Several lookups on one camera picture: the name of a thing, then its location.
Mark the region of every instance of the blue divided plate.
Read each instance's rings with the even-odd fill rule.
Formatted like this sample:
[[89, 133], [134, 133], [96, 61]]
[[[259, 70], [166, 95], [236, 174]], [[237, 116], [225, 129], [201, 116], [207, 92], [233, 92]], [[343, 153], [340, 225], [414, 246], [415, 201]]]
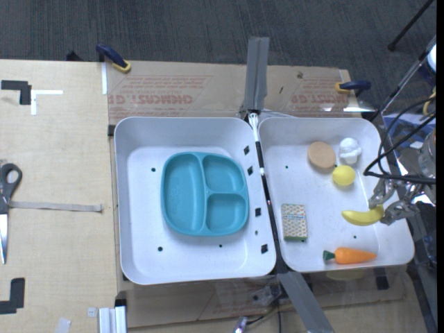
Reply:
[[170, 157], [162, 172], [161, 201], [165, 221], [182, 234], [232, 234], [248, 219], [242, 168], [219, 154], [186, 152]]

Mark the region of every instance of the blue and yellow clamp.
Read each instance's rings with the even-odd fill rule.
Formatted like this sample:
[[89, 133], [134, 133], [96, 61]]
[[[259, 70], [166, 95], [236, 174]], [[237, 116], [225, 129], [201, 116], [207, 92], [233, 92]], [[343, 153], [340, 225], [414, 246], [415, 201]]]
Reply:
[[371, 87], [372, 84], [367, 80], [354, 80], [349, 81], [348, 83], [337, 82], [334, 85], [334, 89], [340, 94], [348, 94], [350, 90], [359, 90], [362, 92], [363, 90], [368, 90]]
[[100, 55], [101, 59], [103, 56], [108, 57], [112, 60], [112, 66], [121, 71], [122, 73], [128, 73], [131, 69], [131, 64], [124, 60], [113, 48], [106, 46], [104, 44], [97, 44], [96, 51]]

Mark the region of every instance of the brown round object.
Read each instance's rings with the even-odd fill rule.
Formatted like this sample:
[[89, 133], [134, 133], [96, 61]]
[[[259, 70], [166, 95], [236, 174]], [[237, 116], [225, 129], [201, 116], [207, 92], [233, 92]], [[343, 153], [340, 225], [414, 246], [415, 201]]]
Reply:
[[336, 164], [336, 153], [325, 142], [313, 142], [308, 147], [308, 159], [314, 166], [328, 169]]

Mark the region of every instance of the yellow banana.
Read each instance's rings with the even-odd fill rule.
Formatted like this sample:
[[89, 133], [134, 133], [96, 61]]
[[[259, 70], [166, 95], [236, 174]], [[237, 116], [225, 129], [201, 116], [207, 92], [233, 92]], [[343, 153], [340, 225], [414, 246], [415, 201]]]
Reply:
[[372, 225], [378, 222], [384, 215], [384, 208], [378, 205], [367, 212], [346, 210], [342, 211], [342, 217], [353, 225]]

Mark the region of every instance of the carrot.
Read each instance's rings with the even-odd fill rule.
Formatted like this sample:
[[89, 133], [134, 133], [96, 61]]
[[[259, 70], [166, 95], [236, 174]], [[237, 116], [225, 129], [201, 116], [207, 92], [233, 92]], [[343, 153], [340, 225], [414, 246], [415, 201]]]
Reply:
[[325, 261], [334, 259], [338, 264], [358, 264], [368, 262], [376, 258], [376, 254], [365, 250], [339, 247], [334, 253], [324, 250], [323, 259]]

